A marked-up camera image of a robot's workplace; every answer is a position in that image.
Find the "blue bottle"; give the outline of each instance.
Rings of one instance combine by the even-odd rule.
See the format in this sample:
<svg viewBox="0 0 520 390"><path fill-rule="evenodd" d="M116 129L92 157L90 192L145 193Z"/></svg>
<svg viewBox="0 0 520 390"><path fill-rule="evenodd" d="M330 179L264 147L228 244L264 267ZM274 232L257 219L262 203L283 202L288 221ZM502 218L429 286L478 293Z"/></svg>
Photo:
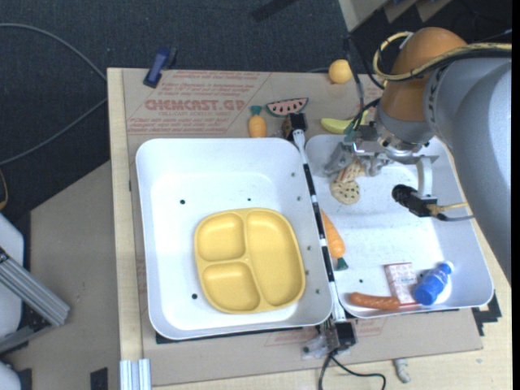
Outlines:
<svg viewBox="0 0 520 390"><path fill-rule="evenodd" d="M442 262L437 268L428 271L415 288L414 299L422 305L433 305L448 284L452 270L451 262Z"/></svg>

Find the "toy lemon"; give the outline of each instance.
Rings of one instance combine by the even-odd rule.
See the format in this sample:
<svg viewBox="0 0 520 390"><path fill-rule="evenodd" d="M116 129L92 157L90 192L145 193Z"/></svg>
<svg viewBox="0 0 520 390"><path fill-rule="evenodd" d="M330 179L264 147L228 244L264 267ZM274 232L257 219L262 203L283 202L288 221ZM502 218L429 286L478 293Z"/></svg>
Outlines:
<svg viewBox="0 0 520 390"><path fill-rule="evenodd" d="M328 76L334 84L344 84L352 78L352 71L345 59L337 59L328 68Z"/></svg>

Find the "toy watermelon slice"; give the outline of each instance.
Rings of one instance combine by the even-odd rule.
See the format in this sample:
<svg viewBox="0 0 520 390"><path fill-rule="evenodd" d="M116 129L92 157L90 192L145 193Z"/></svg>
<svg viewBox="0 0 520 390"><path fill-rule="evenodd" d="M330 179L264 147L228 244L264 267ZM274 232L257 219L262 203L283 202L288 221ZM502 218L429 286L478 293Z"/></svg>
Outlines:
<svg viewBox="0 0 520 390"><path fill-rule="evenodd" d="M267 104L269 112L277 117L285 117L289 113L299 113L307 105L309 98L292 98Z"/></svg>

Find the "wooden table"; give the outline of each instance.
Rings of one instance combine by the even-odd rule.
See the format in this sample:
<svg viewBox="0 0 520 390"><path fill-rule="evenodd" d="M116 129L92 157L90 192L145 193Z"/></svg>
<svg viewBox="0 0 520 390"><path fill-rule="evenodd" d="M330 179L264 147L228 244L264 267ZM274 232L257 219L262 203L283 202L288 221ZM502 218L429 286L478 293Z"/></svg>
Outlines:
<svg viewBox="0 0 520 390"><path fill-rule="evenodd" d="M135 362L145 356L145 349L139 305L136 242L134 241L135 232L132 221L132 194L128 183L131 180L131 171L128 153L127 113L125 110L125 102L127 101L125 90L128 91L128 86L125 87L124 84L125 72L142 77L145 71L129 71L120 68L112 68L108 71L120 356L123 361ZM352 90L352 97L354 100L356 99L355 89ZM237 119L233 123L237 125L239 122L240 119ZM407 388L464 387L483 390L512 388L511 287L479 230L478 234L489 270L492 273L502 316L497 323L485 324L483 328L485 335L482 337L483 349L409 358L407 371L411 381L407 384ZM291 372L216 379L210 382L195 381L155 386L154 388L316 388L319 376L318 367L321 362L318 360L312 364L313 368ZM219 357L216 355L214 363L217 365L219 363ZM390 361L365 362L349 367L360 373L378 372L385 374L388 380L387 388L398 388L401 385L401 381L397 378ZM378 378L367 379L346 376L339 367L333 366L330 366L327 370L324 380L325 388L361 389L380 388L380 386L381 380Z"/></svg>

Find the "yellow plate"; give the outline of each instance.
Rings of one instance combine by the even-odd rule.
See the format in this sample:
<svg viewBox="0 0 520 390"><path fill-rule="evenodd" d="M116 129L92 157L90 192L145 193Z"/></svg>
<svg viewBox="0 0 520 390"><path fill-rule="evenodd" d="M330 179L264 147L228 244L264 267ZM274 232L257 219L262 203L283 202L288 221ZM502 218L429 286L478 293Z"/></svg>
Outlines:
<svg viewBox="0 0 520 390"><path fill-rule="evenodd" d="M195 230L202 289L218 310L252 314L297 301L306 279L289 221L265 208L205 217Z"/></svg>

